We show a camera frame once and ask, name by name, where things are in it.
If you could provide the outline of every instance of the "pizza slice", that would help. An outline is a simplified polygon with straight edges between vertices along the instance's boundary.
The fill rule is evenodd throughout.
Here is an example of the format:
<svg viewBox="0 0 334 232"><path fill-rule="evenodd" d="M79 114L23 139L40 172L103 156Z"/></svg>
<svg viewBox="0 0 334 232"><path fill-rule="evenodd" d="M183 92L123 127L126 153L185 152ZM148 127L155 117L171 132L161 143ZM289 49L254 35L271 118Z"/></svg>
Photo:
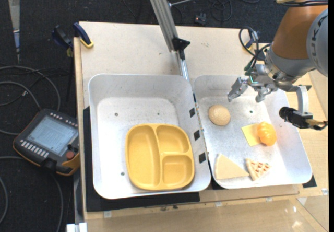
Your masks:
<svg viewBox="0 0 334 232"><path fill-rule="evenodd" d="M267 163L260 163L250 158L246 158L246 166L253 181L260 178L271 168Z"/></svg>
<svg viewBox="0 0 334 232"><path fill-rule="evenodd" d="M219 154L214 165L214 176L217 180L249 176L249 173L242 169L224 155Z"/></svg>

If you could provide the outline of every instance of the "round bread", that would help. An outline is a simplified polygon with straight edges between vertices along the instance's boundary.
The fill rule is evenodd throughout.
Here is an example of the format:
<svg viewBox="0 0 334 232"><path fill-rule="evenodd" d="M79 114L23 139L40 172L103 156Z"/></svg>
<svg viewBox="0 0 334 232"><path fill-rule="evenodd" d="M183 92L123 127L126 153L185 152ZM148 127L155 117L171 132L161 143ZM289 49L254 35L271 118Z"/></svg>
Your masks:
<svg viewBox="0 0 334 232"><path fill-rule="evenodd" d="M210 107L208 114L210 121L219 126L227 125L231 119L229 110L222 105L214 105Z"/></svg>

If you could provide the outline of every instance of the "yellow plate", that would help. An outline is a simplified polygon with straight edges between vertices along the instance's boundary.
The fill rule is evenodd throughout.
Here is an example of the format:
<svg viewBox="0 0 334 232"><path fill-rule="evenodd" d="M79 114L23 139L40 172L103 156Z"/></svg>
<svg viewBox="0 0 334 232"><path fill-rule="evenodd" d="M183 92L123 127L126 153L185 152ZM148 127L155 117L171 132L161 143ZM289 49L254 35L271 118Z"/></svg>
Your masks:
<svg viewBox="0 0 334 232"><path fill-rule="evenodd" d="M180 189L194 178L192 146L178 126L133 126L126 135L125 155L130 180L141 189Z"/></svg>

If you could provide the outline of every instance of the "red button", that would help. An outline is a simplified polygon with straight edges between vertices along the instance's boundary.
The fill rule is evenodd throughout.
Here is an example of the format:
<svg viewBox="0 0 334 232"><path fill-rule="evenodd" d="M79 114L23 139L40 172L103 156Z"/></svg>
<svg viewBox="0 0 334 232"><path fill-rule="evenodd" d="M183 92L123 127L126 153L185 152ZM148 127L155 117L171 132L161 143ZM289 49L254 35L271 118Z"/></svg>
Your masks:
<svg viewBox="0 0 334 232"><path fill-rule="evenodd" d="M66 153L66 158L67 158L67 160L71 160L71 159L73 159L74 156L75 156L75 154L74 154L73 151L68 151L68 152Z"/></svg>

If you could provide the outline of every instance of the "black floor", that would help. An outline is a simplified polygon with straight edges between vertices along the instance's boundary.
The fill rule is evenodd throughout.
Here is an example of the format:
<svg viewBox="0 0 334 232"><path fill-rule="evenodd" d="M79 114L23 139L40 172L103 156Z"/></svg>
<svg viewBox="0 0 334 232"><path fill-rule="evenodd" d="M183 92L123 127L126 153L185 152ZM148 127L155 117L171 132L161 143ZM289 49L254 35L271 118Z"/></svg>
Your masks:
<svg viewBox="0 0 334 232"><path fill-rule="evenodd" d="M169 0L170 3L178 1L182 0ZM261 32L260 42L271 42L286 9L274 0L194 0L172 7L172 14L177 25L196 26L195 15L205 13L207 27L250 26ZM158 24L149 0L20 0L18 64L8 0L0 0L0 12L0 82L11 80L30 86L42 108L56 109L58 100L50 83L40 74L27 73L22 67L38 69L59 90L59 110L72 116L76 115L76 106L73 78L67 97L70 58L66 50L52 40L53 28L60 25L72 37L71 26L76 21ZM15 85L0 85L0 105L22 92ZM0 106L0 130L22 131L37 111L29 95ZM14 137L0 133L0 157L17 156L12 148ZM61 209L60 231L74 222L72 177L56 177L62 189L63 205L54 178L23 160L0 159L0 177L9 198L0 231L56 231ZM4 209L4 191L0 188L0 218Z"/></svg>

